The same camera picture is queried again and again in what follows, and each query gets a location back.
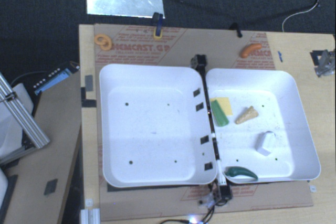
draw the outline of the yellow square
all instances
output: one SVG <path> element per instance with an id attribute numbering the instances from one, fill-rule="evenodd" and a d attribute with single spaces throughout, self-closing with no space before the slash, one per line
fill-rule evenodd
<path id="1" fill-rule="evenodd" d="M 232 109 L 231 109 L 231 104 L 230 100 L 228 97 L 216 97 L 216 98 L 210 98 L 210 102 L 217 100 L 219 103 L 219 106 L 223 110 L 224 114 L 227 116 L 232 116 Z"/>

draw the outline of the green block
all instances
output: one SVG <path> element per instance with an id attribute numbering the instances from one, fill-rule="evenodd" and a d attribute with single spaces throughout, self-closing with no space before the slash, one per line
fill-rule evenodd
<path id="1" fill-rule="evenodd" d="M 229 120 L 217 100 L 211 102 L 211 109 L 218 126 L 222 127 L 229 124 Z"/>

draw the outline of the cardboard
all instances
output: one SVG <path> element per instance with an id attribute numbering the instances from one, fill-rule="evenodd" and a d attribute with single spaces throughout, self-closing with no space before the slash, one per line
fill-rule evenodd
<path id="1" fill-rule="evenodd" d="M 274 62 L 265 33 L 185 28 L 163 28 L 161 40 L 153 39 L 154 27 L 95 25 L 94 34 L 106 34 L 112 50 L 95 46 L 97 131 L 99 160 L 100 216 L 102 221 L 168 217 L 207 213 L 198 201 L 209 194 L 208 186 L 153 187 L 117 189 L 108 186 L 102 174 L 101 116 L 99 72 L 109 63 L 137 65 L 189 66 L 195 54 L 206 54 L 211 68 L 248 68 L 274 70 Z M 263 48 L 243 59 L 239 53 L 248 45 L 262 43 Z M 216 212 L 264 210 L 312 206 L 307 182 L 236 185 L 233 199 Z"/>

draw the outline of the white block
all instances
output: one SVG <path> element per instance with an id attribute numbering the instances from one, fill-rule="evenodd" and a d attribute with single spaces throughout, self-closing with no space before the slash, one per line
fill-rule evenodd
<path id="1" fill-rule="evenodd" d="M 257 142 L 257 152 L 260 154 L 263 154 L 263 156 L 268 156 L 272 153 L 272 150 L 274 148 L 276 142 L 275 133 L 268 131 L 261 135 Z"/>

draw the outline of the empty white tray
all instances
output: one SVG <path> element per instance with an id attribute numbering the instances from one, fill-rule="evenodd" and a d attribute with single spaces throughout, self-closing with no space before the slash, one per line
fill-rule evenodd
<path id="1" fill-rule="evenodd" d="M 217 174 L 201 76 L 112 64 L 100 72 L 103 174 L 116 187 L 208 184 Z"/>
<path id="2" fill-rule="evenodd" d="M 254 172 L 258 182 L 315 179 L 320 163 L 309 131 L 294 78 L 283 71 L 212 69 L 206 76 L 209 97 L 229 98 L 233 116 L 227 126 L 215 125 L 222 169 L 240 166 Z M 253 106 L 257 118 L 242 124 L 235 120 Z M 271 154 L 256 150 L 267 131 L 276 135 Z M 228 177 L 235 183 L 252 183 L 246 176 Z"/>

